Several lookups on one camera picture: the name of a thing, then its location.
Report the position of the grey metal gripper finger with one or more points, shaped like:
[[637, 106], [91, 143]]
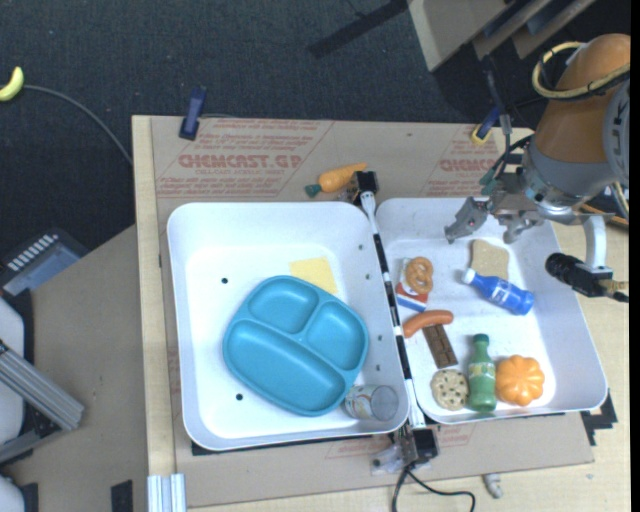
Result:
[[517, 227], [467, 220]]

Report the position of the brown cardboard board red print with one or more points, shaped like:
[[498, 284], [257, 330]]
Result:
[[240, 150]]

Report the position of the blue bottle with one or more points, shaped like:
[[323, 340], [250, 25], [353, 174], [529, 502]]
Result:
[[502, 292]]

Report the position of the red white blue carton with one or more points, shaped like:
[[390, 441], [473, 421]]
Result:
[[411, 301]]

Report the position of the orange sausage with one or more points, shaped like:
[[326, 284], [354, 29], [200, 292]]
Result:
[[425, 321]]

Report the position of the brown chocolate bar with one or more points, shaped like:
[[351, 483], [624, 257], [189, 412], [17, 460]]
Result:
[[441, 346]]

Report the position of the green bottle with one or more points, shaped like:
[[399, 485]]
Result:
[[481, 375]]

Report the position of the yellow cheese slice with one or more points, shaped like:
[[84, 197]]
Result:
[[312, 272]]

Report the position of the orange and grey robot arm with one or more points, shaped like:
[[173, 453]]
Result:
[[575, 115]]

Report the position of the yellow banana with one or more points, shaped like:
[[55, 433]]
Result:
[[12, 86]]

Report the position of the white plastic tray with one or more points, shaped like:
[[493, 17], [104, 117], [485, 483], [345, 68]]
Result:
[[220, 400], [560, 320]]

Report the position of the black cylinder on white bracket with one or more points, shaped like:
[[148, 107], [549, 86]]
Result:
[[575, 272]]

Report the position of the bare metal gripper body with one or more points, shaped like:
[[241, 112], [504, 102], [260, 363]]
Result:
[[520, 197]]

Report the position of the small silver can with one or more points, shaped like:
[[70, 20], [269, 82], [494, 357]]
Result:
[[372, 401]]

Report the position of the tan bread slice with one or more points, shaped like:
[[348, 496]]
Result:
[[490, 256]]

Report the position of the chocolate chip biscuit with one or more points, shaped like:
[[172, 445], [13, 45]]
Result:
[[449, 390]]

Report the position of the brown pretzel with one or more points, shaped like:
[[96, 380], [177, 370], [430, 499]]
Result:
[[419, 275]]

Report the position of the thin black and white rod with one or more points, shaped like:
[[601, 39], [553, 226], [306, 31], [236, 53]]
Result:
[[385, 270]]

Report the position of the orange carrot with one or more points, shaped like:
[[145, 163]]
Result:
[[337, 179]]

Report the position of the orange pumpkin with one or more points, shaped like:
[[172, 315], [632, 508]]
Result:
[[520, 381]]

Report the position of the blue divided plate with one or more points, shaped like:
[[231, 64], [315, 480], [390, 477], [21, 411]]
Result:
[[290, 350]]

